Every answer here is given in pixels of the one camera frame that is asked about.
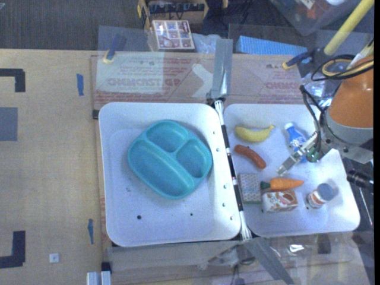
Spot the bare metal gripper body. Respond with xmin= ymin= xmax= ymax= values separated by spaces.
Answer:
xmin=297 ymin=131 xmax=374 ymax=163

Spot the orange carrot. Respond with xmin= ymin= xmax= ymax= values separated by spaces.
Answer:
xmin=259 ymin=177 xmax=305 ymax=193

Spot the blue and white bottle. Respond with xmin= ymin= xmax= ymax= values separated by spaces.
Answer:
xmin=284 ymin=122 xmax=308 ymax=163

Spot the orange-red sausage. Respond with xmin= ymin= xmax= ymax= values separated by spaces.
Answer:
xmin=233 ymin=144 xmax=267 ymax=170

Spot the white and brown carton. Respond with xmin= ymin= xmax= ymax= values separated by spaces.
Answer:
xmin=261 ymin=189 xmax=299 ymax=214

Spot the green patterned carton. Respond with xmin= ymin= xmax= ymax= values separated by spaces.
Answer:
xmin=237 ymin=173 xmax=262 ymax=205

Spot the yellow banana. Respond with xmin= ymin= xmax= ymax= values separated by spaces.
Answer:
xmin=234 ymin=124 xmax=276 ymax=143

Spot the small can grey lid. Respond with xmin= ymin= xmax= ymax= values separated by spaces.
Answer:
xmin=306 ymin=182 xmax=339 ymax=210

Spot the white plastic tray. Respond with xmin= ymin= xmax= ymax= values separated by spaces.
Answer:
xmin=222 ymin=103 xmax=362 ymax=239
xmin=97 ymin=101 xmax=242 ymax=248

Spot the teal divided plate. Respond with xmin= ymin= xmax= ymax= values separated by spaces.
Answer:
xmin=126 ymin=119 xmax=214 ymax=201

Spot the blue foam block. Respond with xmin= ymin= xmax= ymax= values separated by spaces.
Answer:
xmin=234 ymin=35 xmax=308 ymax=56

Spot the brown cardboard board red print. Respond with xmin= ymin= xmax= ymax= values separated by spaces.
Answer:
xmin=90 ymin=50 xmax=359 ymax=274

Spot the flat box with picture grid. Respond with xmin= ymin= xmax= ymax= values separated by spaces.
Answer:
xmin=151 ymin=19 xmax=196 ymax=52

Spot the black cylinder on white bracket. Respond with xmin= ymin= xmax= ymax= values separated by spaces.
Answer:
xmin=346 ymin=169 xmax=374 ymax=190

